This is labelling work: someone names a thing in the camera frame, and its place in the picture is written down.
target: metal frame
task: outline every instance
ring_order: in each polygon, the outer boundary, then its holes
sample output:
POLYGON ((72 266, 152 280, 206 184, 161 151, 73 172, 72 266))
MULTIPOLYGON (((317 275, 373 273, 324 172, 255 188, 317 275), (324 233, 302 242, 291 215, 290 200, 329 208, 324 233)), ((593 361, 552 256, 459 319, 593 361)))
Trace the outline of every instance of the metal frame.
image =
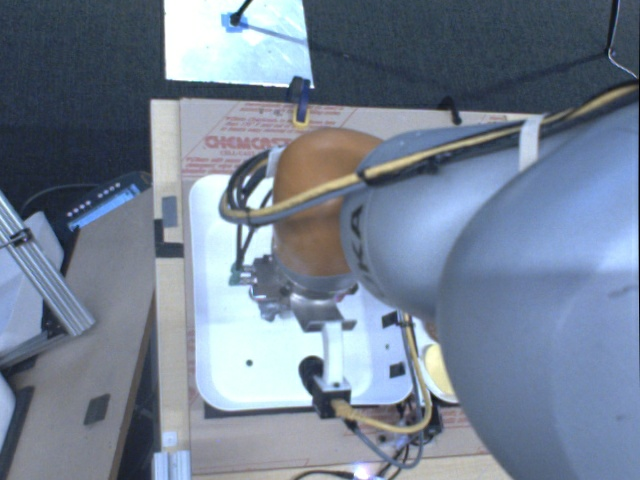
POLYGON ((79 336, 95 324, 95 319, 71 292, 62 275, 45 256, 38 242, 0 190, 0 247, 8 249, 20 269, 42 295, 66 335, 36 336, 0 357, 0 368, 12 366, 59 343, 79 336))

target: black carpet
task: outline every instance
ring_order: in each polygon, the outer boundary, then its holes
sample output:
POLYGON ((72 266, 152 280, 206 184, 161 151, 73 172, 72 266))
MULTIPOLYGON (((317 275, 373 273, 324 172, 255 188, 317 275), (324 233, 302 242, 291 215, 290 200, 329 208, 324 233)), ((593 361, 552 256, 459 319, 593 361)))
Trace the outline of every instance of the black carpet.
MULTIPOLYGON (((435 108, 450 95, 463 110, 542 112, 630 78, 602 54, 611 0, 303 1, 316 103, 435 108)), ((636 72, 638 4, 622 0, 616 38, 636 72)), ((284 98, 166 81, 163 0, 0 0, 0 30, 0 187, 14 206, 149 170, 152 98, 284 98)))

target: orange object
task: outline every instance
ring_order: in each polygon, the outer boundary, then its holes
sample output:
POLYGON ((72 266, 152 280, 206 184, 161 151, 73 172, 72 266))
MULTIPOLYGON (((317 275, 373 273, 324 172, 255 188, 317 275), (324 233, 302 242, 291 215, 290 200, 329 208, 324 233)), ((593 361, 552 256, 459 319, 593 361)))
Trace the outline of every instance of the orange object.
MULTIPOLYGON (((275 203, 353 173, 382 141, 342 128, 298 137, 283 151, 276 171, 275 203)), ((350 272, 340 243, 342 198, 327 201, 274 224, 273 251, 290 270, 306 276, 350 272)))

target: reflective sheet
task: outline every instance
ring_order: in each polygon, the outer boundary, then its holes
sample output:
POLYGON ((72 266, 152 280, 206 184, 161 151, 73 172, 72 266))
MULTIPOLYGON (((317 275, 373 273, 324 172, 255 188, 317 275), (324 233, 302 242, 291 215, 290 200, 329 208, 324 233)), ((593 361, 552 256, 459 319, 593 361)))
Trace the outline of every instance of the reflective sheet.
POLYGON ((229 15, 244 0, 164 0, 168 80, 287 87, 311 80, 302 0, 254 0, 238 27, 229 15))

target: white tray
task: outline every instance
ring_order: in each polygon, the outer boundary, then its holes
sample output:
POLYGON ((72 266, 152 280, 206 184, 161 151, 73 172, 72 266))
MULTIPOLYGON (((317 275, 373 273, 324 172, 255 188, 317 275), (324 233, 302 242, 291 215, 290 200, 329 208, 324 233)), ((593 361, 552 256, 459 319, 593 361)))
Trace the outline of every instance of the white tray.
MULTIPOLYGON (((218 214, 228 179, 204 177, 189 195, 198 390, 209 405, 224 411, 310 406, 298 365, 308 356, 322 357, 322 334, 304 333, 295 318, 261 319, 248 287, 229 286, 236 228, 218 214)), ((254 195, 258 201, 268 187, 260 189, 254 195)), ((271 228, 260 228, 245 263, 269 254, 270 244, 271 228)), ((389 376, 391 365, 406 365, 401 328, 383 329, 381 322, 393 309, 363 288, 338 306, 346 319, 357 320, 356 327, 344 333, 344 372, 352 386, 352 403, 404 399, 411 391, 408 372, 389 376)), ((422 325, 416 325, 416 336, 420 350, 432 343, 422 325)))

